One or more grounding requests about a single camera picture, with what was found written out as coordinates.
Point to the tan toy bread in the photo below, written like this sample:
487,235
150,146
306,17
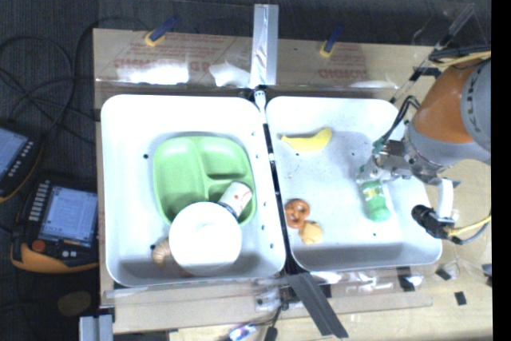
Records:
312,233

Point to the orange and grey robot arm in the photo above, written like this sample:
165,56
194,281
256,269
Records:
447,112

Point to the green plastic bottle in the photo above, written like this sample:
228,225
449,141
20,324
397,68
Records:
375,201

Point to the orange toy pretzel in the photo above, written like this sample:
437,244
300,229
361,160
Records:
297,211

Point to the black cylinder on white bracket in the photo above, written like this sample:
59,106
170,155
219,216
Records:
430,220

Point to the white can with red print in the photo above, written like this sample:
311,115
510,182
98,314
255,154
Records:
236,196

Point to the white bowl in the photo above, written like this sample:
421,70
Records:
205,239

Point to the green divided plate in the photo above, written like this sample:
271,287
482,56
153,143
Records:
183,171

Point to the brown cardboard board, red print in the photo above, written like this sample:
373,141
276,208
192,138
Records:
167,52

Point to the yellow banana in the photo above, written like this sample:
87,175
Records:
309,141

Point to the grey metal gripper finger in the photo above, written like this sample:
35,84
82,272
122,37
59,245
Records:
368,172
390,176

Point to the white plastic tray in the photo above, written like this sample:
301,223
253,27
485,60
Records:
335,243
127,179

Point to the tan toy croissant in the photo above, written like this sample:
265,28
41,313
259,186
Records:
160,251

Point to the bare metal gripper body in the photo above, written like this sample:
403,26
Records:
403,160

